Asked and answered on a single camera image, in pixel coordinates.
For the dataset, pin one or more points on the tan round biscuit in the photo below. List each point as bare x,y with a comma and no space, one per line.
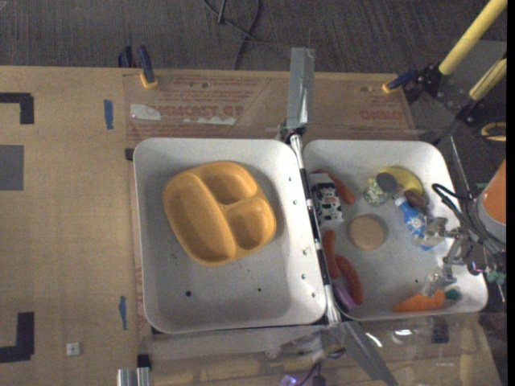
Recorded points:
367,232

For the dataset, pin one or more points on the thin black and white rod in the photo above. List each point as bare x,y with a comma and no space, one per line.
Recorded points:
307,199

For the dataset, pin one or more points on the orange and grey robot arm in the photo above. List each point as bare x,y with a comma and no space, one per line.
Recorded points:
494,199

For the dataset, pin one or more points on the purple packet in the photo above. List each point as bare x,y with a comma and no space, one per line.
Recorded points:
344,296

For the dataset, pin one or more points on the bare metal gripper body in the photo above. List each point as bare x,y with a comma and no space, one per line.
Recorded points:
462,251

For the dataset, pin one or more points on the orange-red sausage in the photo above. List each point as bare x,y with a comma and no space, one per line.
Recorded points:
352,280
330,251
344,191

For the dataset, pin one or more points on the brown cardboard board red print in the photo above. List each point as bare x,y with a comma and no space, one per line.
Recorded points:
342,95

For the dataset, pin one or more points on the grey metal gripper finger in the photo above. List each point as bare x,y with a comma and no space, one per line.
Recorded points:
434,228
440,282

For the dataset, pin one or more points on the white plastic tray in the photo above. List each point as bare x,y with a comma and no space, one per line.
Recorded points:
241,288
398,272

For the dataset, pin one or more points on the orange divided plate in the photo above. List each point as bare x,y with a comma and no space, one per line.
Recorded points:
217,211

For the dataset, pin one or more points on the brown doughnut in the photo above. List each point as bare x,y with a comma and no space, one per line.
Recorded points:
416,200

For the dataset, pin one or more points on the yellow banana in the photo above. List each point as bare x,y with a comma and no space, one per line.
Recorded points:
410,180

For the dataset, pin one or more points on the black and white cow carton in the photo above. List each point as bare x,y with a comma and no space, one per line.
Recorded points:
328,199

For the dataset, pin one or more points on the orange carrot with green top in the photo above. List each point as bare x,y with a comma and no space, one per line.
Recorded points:
418,302

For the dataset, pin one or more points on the blue and white carton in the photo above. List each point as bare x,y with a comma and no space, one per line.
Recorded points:
412,220

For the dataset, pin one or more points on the green can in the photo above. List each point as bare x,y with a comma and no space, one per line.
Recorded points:
376,193

